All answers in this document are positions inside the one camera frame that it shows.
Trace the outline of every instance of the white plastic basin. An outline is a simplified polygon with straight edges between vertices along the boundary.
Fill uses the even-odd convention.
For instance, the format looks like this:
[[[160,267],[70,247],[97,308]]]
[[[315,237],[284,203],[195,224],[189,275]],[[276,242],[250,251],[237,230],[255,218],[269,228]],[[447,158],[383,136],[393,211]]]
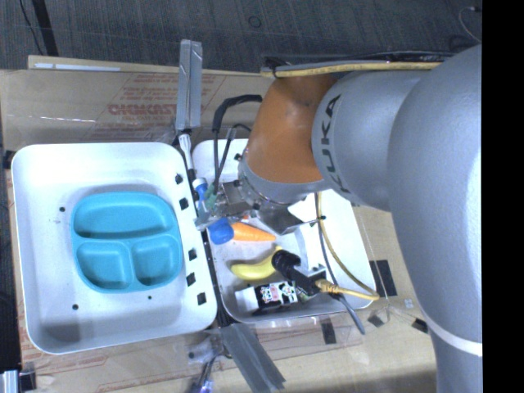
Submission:
[[[12,178],[27,331],[39,349],[90,350],[198,332],[213,322],[217,305],[206,253],[183,158],[174,148],[160,142],[28,146],[16,153]],[[107,292],[79,274],[71,213],[89,195],[118,191],[148,192],[173,208],[183,247],[173,281]]]
[[[239,138],[233,140],[221,175],[224,182],[233,181],[237,178],[238,161],[235,160],[235,155],[242,153],[246,144],[246,139]],[[225,140],[219,140],[219,156],[222,156],[224,148]],[[205,178],[207,182],[212,182],[215,176],[213,142],[209,140],[198,144],[192,153],[192,157],[197,176],[199,178]],[[328,190],[323,192],[322,206],[323,215],[327,216],[325,221],[327,233],[342,263],[346,264],[361,282],[375,289],[376,284],[373,273],[351,203],[333,190]],[[290,206],[289,211],[304,222],[315,219],[314,195],[310,194],[305,200]],[[258,219],[251,219],[251,224],[270,231]],[[276,245],[298,255],[302,260],[302,264],[310,268],[318,264],[326,265],[316,225],[314,227],[308,224],[302,225],[293,233],[285,236],[277,236],[275,242],[237,242],[232,240],[222,245],[215,245],[213,242],[210,243],[211,253],[215,260],[219,294],[226,311],[233,318],[239,322],[258,323],[272,319],[299,318],[346,312],[346,308],[342,303],[333,300],[327,294],[315,296],[304,304],[299,303],[288,306],[285,311],[279,310],[277,314],[268,313],[260,315],[242,309],[237,303],[235,291],[246,288],[248,282],[242,281],[231,272],[231,264],[239,261],[253,263],[262,260],[274,251]],[[330,265],[341,287],[354,291],[362,291],[359,285],[344,273],[333,258],[330,259]],[[281,280],[282,275],[279,273],[275,273],[270,278],[266,278],[266,282]],[[354,309],[362,309],[371,304],[370,300],[355,296],[346,295],[346,299]]]

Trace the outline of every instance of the toy banana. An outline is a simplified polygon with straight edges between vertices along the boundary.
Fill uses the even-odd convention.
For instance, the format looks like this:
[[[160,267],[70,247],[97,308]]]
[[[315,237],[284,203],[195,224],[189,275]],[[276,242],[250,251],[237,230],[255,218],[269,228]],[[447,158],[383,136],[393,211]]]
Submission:
[[[231,267],[231,272],[233,272],[237,277],[245,281],[257,281],[260,279],[267,278],[275,272],[275,268],[272,264],[272,259],[275,253],[280,251],[282,248],[278,247],[275,251],[264,258],[257,264],[234,264]]]

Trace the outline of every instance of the blue plate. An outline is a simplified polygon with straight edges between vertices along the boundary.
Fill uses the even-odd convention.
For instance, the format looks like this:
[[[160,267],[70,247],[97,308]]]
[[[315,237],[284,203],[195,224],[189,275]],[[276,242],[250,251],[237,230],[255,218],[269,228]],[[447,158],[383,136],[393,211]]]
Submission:
[[[182,241],[171,206],[147,192],[86,196],[71,215],[80,277],[102,292],[149,290],[182,269]]]

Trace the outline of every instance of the orange carrot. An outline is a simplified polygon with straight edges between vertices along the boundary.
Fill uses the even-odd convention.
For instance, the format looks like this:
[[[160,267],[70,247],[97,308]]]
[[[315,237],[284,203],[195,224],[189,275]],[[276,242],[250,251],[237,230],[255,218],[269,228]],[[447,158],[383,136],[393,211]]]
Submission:
[[[257,227],[250,226],[244,223],[233,223],[234,236],[233,240],[240,240],[244,242],[271,242],[277,237],[271,233],[265,232]]]

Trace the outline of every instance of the gray robot arm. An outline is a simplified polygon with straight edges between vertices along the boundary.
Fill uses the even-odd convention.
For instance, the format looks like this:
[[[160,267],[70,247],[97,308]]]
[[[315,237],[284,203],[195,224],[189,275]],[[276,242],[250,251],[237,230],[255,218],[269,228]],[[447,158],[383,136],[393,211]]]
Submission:
[[[318,107],[312,146],[333,189],[391,212],[438,391],[482,391],[481,46],[432,71],[347,75]]]

